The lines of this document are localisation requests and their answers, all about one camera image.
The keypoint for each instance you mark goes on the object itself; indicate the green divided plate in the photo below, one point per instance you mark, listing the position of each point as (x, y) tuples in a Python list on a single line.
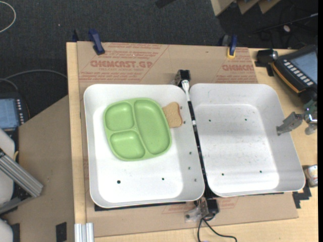
[(149, 125)]

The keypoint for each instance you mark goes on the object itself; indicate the brown cardboard board red print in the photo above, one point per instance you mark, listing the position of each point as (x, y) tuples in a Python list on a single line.
[(156, 59)]

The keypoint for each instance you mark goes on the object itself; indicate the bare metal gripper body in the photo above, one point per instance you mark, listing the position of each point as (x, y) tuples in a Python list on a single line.
[(311, 118)]

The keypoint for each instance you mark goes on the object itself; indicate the brown bread slice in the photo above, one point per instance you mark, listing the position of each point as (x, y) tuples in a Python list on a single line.
[(174, 115)]

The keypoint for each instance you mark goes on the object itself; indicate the white plastic tray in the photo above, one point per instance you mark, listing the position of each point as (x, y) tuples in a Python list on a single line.
[(141, 180), (237, 145)]

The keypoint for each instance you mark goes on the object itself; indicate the thin black and white rod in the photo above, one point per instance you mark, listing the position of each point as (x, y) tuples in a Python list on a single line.
[(193, 117)]

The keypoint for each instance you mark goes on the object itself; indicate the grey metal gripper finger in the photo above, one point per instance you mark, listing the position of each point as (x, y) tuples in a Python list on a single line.
[(310, 130), (289, 123)]

